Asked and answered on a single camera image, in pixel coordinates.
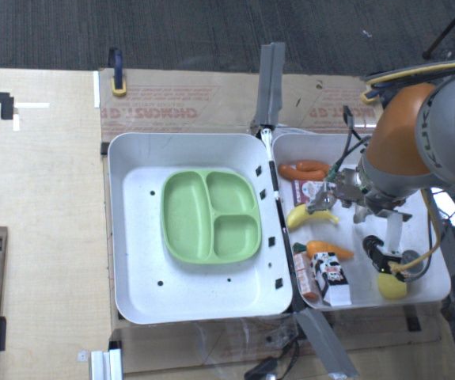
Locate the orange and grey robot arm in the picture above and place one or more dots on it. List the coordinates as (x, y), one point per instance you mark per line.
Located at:
(397, 133)

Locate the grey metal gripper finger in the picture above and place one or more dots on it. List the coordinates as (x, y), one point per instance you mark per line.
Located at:
(328, 196)
(315, 204)

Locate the red and white carton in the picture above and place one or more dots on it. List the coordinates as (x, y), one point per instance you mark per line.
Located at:
(304, 192)

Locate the brown cardboard board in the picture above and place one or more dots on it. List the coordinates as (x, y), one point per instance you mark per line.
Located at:
(211, 101)

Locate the yellow lemon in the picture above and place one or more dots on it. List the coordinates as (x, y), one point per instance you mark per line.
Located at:
(391, 287)

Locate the black cylinder on white bracket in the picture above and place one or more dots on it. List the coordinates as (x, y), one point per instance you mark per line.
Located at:
(381, 253)

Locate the orange sausage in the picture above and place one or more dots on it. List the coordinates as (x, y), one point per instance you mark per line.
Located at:
(298, 172)
(314, 165)

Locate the white plastic tray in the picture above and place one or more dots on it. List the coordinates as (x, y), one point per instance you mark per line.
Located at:
(140, 291)
(369, 291)

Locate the yellow banana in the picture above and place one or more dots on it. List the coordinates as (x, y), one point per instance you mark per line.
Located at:
(296, 216)

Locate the orange juice carton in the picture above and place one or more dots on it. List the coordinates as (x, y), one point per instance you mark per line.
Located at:
(304, 275)

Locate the orange carrot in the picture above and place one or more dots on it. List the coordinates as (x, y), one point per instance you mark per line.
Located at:
(326, 248)

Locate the green divided plate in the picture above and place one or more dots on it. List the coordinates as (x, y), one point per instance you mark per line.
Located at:
(185, 216)

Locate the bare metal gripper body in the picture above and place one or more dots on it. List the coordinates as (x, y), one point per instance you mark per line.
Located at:
(349, 186)

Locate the black and white milk carton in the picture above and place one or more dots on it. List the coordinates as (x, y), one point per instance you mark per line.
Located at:
(332, 279)

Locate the small grey can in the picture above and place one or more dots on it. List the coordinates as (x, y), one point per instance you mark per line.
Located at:
(411, 256)

